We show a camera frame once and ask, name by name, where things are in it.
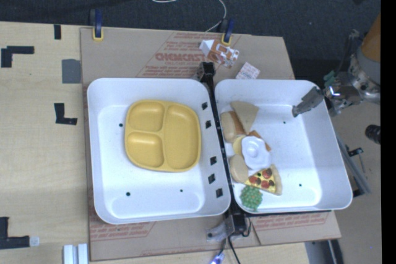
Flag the pale yellow round disc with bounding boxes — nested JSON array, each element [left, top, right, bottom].
[[232, 135, 248, 159]]

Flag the green peas cluster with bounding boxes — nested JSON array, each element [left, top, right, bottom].
[[239, 184, 264, 213]]

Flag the tan bread roll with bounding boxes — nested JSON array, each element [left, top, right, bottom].
[[220, 111, 248, 144]]

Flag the black cylinder on white bracket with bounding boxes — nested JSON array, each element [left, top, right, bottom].
[[364, 124, 382, 145]]

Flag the orange and white carton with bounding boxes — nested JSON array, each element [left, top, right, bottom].
[[199, 39, 241, 69]]

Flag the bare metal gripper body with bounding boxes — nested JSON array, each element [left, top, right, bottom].
[[323, 67, 382, 117]]

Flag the black block with thin wires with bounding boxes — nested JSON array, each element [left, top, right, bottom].
[[197, 61, 217, 83], [227, 212, 249, 236]]

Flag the white packet with red print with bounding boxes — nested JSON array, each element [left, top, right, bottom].
[[235, 61, 261, 81]]

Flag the brown cardboard board red print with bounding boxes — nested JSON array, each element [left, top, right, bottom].
[[79, 27, 342, 262]]

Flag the pizza slice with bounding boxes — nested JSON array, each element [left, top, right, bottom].
[[243, 163, 283, 197]]

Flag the yellow divided plate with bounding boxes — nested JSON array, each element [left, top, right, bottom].
[[124, 99, 202, 173]]

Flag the triangular bread slice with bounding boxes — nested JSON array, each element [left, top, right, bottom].
[[229, 100, 260, 135]]

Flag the white fried egg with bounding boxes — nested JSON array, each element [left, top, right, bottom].
[[241, 135, 272, 171]]

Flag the white plastic tray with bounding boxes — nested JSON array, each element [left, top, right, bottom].
[[86, 77, 231, 225], [213, 79, 354, 215]]

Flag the tan round biscuit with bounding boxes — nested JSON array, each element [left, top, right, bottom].
[[229, 153, 249, 184]]

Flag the thin black rod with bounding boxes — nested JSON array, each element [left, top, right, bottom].
[[205, 72, 241, 242]]

